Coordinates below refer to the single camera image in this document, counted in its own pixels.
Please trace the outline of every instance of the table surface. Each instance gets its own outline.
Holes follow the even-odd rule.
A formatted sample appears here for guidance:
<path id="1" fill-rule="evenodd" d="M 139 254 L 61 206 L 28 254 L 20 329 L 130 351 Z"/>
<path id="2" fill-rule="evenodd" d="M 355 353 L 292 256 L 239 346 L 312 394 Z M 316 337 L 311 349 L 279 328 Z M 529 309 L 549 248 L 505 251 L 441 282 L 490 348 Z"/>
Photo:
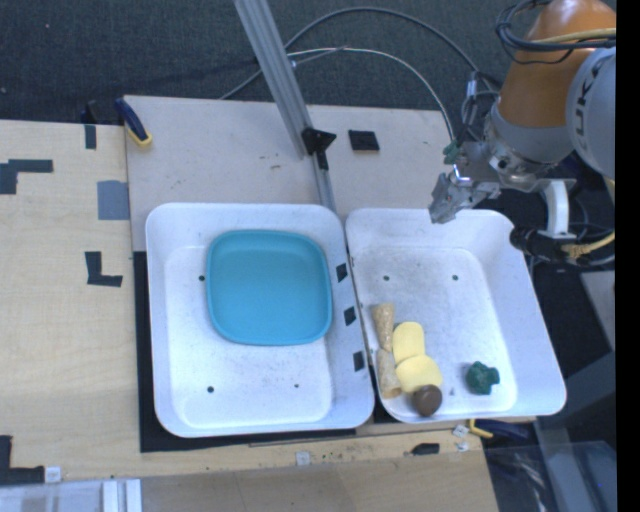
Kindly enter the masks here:
<path id="1" fill-rule="evenodd" d="M 146 101 L 148 99 L 139 98 L 140 104 L 134 106 L 137 109 Z M 225 104 L 224 108 L 235 106 L 242 110 L 245 106 L 233 103 Z M 209 103 L 207 106 L 220 107 Z M 275 196 L 263 196 L 258 202 L 269 202 L 269 198 L 271 202 L 316 202 L 311 174 L 293 176 L 300 180 L 301 187 L 291 186 L 292 175 L 297 172 L 295 168 L 308 164 L 294 162 L 296 157 L 292 146 L 288 146 L 290 141 L 286 139 L 284 127 L 273 117 L 277 112 L 274 106 L 258 105 L 257 108 L 267 113 L 264 122 L 271 129 L 267 131 L 267 142 L 256 141 L 256 144 L 268 146 L 269 138 L 273 137 L 280 145 L 261 155 L 264 158 L 259 162 L 240 159 L 252 172 L 256 172 L 255 164 L 261 163 L 260 169 L 267 169 L 272 176 L 280 173 L 274 180 Z M 408 137 L 417 137 L 425 152 L 411 159 L 421 159 L 426 170 L 421 174 L 418 168 L 415 175 L 407 176 L 409 180 L 422 180 L 419 187 L 412 187 L 415 192 L 409 195 L 394 190 L 393 180 L 385 174 L 384 166 L 376 167 L 381 170 L 372 170 L 367 162 L 372 155 L 351 155 L 349 158 L 356 160 L 356 173 L 346 176 L 341 175 L 339 166 L 332 166 L 331 161 L 333 158 L 340 162 L 338 155 L 351 154 L 350 148 L 340 143 L 336 145 L 335 154 L 329 152 L 339 215 L 344 217 L 349 211 L 366 205 L 424 207 L 427 204 L 424 192 L 431 189 L 441 171 L 438 165 L 429 168 L 427 162 L 441 161 L 439 148 L 446 139 L 438 113 L 342 107 L 310 107 L 310 112 L 314 122 L 318 122 L 316 127 L 326 131 L 337 129 L 343 133 L 347 127 L 375 130 L 381 143 L 380 154 L 386 159 L 385 166 L 407 158 L 403 156 L 406 153 L 403 138 L 396 130 L 387 131 L 388 123 L 395 127 L 413 123 L 420 128 L 418 133 L 410 130 Z M 373 126 L 371 120 L 380 119 L 381 115 L 385 121 Z M 154 126 L 151 115 L 142 119 L 149 120 L 150 127 Z M 336 123 L 328 126 L 335 120 L 339 120 L 339 126 Z M 253 118 L 245 119 L 245 123 L 251 125 L 249 121 Z M 0 251 L 3 277 L 0 344 L 4 348 L 4 370 L 0 372 L 0 434 L 13 436 L 13 467 L 59 466 L 65 480 L 187 475 L 291 467 L 295 466 L 296 454 L 300 452 L 308 453 L 312 465 L 367 464 L 403 458 L 416 445 L 432 442 L 440 445 L 441 454 L 452 457 L 449 461 L 460 462 L 455 465 L 456 471 L 464 472 L 468 466 L 466 477 L 490 490 L 484 458 L 477 458 L 481 453 L 479 438 L 467 436 L 465 441 L 470 451 L 460 453 L 457 448 L 460 439 L 452 435 L 452 424 L 426 427 L 368 422 L 357 430 L 355 437 L 348 438 L 140 453 L 132 253 L 144 250 L 140 222 L 153 204 L 192 196 L 182 194 L 189 188 L 183 186 L 185 180 L 178 183 L 179 176 L 162 174 L 159 178 L 158 173 L 164 172 L 162 169 L 157 169 L 152 177 L 144 176 L 143 172 L 132 174 L 132 166 L 139 168 L 136 158 L 145 157 L 145 150 L 133 147 L 122 127 L 97 126 L 96 135 L 96 148 L 87 149 L 85 127 L 80 124 L 0 121 L 3 139 L 0 163 L 46 159 L 51 160 L 54 167 L 53 173 L 20 172 L 17 193 L 0 195 L 0 245 L 3 247 Z M 219 135 L 223 144 L 229 142 L 225 137 L 231 135 L 224 129 Z M 195 130 L 194 138 L 185 144 L 177 139 L 163 139 L 159 132 L 157 137 L 154 134 L 146 157 L 167 161 L 168 155 L 173 154 L 171 158 L 182 161 L 183 167 L 193 168 L 201 158 L 211 157 L 207 151 L 219 151 L 219 145 L 212 144 L 207 146 L 210 149 L 204 157 L 196 155 L 194 148 L 202 143 L 202 136 Z M 229 170 L 240 181 L 242 165 Z M 380 173 L 376 179 L 386 180 L 389 193 L 380 196 L 371 188 L 371 181 L 364 179 L 364 173 Z M 173 190 L 177 187 L 181 192 L 167 196 L 167 187 L 151 187 L 151 193 L 142 200 L 143 184 L 149 179 L 164 180 L 165 184 L 173 179 L 169 189 L 173 185 Z M 97 184 L 110 180 L 129 184 L 131 220 L 99 218 Z M 348 180 L 364 183 L 362 190 L 349 194 Z M 264 189 L 258 187 L 247 192 L 249 188 L 240 186 L 243 192 L 234 193 L 226 189 L 224 183 L 217 185 L 208 189 L 214 191 L 210 200 L 249 202 L 253 200 L 251 194 L 262 193 Z M 303 195 L 295 196 L 301 193 L 299 190 L 303 190 Z M 84 253 L 88 251 L 102 253 L 103 274 L 123 276 L 120 287 L 87 284 Z M 495 509 L 492 492 L 474 494 L 476 501 L 485 499 L 487 507 Z"/>

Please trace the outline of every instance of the blue clamp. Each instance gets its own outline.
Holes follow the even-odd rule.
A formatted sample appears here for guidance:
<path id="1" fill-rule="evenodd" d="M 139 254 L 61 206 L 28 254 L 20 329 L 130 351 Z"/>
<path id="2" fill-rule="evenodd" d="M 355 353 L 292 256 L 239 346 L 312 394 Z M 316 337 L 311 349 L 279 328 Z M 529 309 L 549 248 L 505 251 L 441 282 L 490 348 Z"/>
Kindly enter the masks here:
<path id="1" fill-rule="evenodd" d="M 127 133 L 138 146 L 148 146 L 153 140 L 151 134 L 144 129 L 140 118 L 131 106 L 122 98 L 116 99 L 114 107 L 127 125 Z"/>

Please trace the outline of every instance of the white cable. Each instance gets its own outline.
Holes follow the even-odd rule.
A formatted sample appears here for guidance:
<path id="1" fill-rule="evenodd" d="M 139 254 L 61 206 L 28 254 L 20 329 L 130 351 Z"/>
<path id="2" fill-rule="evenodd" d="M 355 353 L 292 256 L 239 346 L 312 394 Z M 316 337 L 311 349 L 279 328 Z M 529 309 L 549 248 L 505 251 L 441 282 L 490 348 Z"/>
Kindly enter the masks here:
<path id="1" fill-rule="evenodd" d="M 340 53 L 340 52 L 368 53 L 368 54 L 371 54 L 371 55 L 379 55 L 381 57 L 386 57 L 388 59 L 391 59 L 391 60 L 397 62 L 398 64 L 401 64 L 402 66 L 407 68 L 409 71 L 411 71 L 424 84 L 424 86 L 427 88 L 429 93 L 431 93 L 431 96 L 433 97 L 433 99 L 438 104 L 438 107 L 440 108 L 440 111 L 442 112 L 442 115 L 444 117 L 445 124 L 447 125 L 447 131 L 449 132 L 449 137 L 453 139 L 453 129 L 452 129 L 452 124 L 451 124 L 451 119 L 449 118 L 449 115 L 447 114 L 447 109 L 445 108 L 444 104 L 442 103 L 442 101 L 440 100 L 440 98 L 438 97 L 436 92 L 433 90 L 433 87 L 431 87 L 431 84 L 427 81 L 427 79 L 424 76 L 422 76 L 420 74 L 420 72 L 417 69 L 415 69 L 413 66 L 411 66 L 411 64 L 409 64 L 408 62 L 405 62 L 404 60 L 402 60 L 402 59 L 400 59 L 398 57 L 396 57 L 395 55 L 391 55 L 389 53 L 381 52 L 379 50 L 370 50 L 370 49 L 367 49 L 367 48 L 351 48 L 351 47 L 347 46 L 347 47 L 341 47 L 341 48 L 313 48 L 311 50 L 302 50 L 302 51 L 299 51 L 299 52 L 291 52 L 291 53 L 288 53 L 287 56 L 289 58 L 291 58 L 291 57 L 298 57 L 300 55 L 308 55 L 308 54 L 311 54 L 311 53 L 325 53 L 327 55 L 331 55 L 331 54 Z"/>

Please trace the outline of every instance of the brown object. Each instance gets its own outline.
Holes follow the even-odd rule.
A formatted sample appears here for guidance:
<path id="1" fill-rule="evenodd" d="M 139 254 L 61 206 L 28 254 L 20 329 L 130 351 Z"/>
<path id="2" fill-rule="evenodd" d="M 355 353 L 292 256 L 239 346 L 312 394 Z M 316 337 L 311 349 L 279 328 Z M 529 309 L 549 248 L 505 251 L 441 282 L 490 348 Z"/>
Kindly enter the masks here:
<path id="1" fill-rule="evenodd" d="M 527 33 L 529 41 L 616 27 L 616 13 L 599 0 L 553 0 Z M 593 50 L 574 50 L 557 64 L 511 64 L 498 110 L 512 124 L 527 127 L 564 126 L 567 94 L 580 65 Z M 518 51 L 519 61 L 556 61 L 566 52 Z"/>
<path id="2" fill-rule="evenodd" d="M 433 416 L 442 405 L 442 391 L 432 384 L 423 386 L 413 394 L 413 405 L 420 416 Z"/>
<path id="3" fill-rule="evenodd" d="M 402 393 L 400 380 L 396 375 L 396 362 L 393 354 L 387 350 L 379 349 L 376 353 L 378 364 L 378 384 L 382 398 L 395 398 Z"/>
<path id="4" fill-rule="evenodd" d="M 393 303 L 385 302 L 373 307 L 373 322 L 376 326 L 378 343 L 387 352 L 391 352 L 393 341 L 393 321 L 395 308 Z"/>

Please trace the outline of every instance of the blue plate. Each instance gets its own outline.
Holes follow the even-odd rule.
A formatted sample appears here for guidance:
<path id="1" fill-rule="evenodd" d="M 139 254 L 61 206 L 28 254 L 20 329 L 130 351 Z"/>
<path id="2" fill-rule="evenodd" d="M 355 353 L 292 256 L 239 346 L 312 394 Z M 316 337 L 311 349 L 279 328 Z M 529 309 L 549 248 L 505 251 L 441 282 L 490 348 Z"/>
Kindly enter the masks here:
<path id="1" fill-rule="evenodd" d="M 209 314 L 226 339 L 300 345 L 331 325 L 331 282 L 324 252 L 286 231 L 229 231 L 207 254 Z"/>

